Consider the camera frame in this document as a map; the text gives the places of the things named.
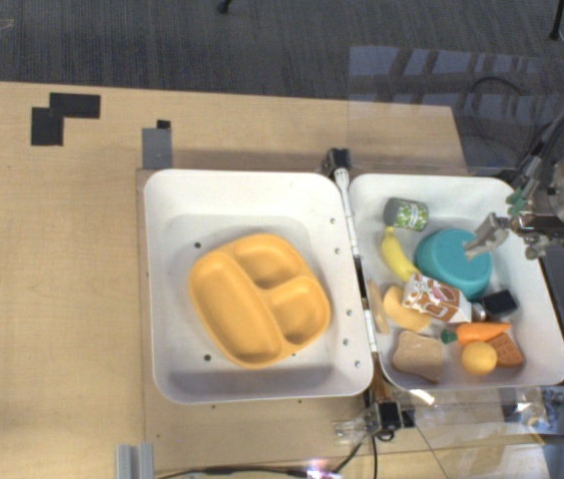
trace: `yellow plate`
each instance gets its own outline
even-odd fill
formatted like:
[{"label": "yellow plate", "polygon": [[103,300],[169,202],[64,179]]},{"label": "yellow plate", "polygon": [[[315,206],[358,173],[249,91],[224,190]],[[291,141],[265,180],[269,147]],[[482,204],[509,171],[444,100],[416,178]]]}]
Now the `yellow plate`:
[{"label": "yellow plate", "polygon": [[319,281],[274,235],[236,239],[202,256],[189,273],[189,295],[218,348],[248,369],[292,355],[330,323]]}]

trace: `lemon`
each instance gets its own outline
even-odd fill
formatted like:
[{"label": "lemon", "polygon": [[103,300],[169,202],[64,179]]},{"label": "lemon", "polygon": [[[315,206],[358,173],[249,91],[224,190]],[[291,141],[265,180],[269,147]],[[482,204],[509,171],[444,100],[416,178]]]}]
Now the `lemon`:
[{"label": "lemon", "polygon": [[487,342],[470,342],[461,353],[463,368],[475,376],[492,372],[497,365],[497,352]]}]

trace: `food package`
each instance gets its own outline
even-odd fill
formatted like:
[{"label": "food package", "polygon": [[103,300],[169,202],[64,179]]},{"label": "food package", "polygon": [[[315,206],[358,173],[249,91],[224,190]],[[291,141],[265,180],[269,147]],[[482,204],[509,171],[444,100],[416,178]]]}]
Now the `food package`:
[{"label": "food package", "polygon": [[446,323],[472,320],[472,304],[459,289],[421,273],[413,273],[405,283],[401,303]]}]

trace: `toy carrot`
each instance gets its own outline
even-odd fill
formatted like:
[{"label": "toy carrot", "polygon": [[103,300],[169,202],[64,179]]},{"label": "toy carrot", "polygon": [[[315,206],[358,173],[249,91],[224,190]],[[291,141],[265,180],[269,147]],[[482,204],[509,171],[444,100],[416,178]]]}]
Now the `toy carrot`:
[{"label": "toy carrot", "polygon": [[[486,342],[494,337],[501,335],[512,325],[506,322],[483,322],[483,323],[462,323],[457,326],[456,340],[462,346],[468,345],[470,342],[477,340]],[[446,344],[454,340],[453,332],[443,330],[441,340]]]}]

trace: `black tape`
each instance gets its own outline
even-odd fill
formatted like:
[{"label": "black tape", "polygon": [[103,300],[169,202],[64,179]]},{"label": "black tape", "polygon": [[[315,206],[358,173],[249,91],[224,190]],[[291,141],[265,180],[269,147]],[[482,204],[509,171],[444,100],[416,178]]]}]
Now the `black tape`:
[{"label": "black tape", "polygon": [[96,94],[51,93],[51,108],[61,111],[64,117],[100,119],[100,101]]},{"label": "black tape", "polygon": [[52,108],[31,109],[31,146],[63,146],[64,116]]}]

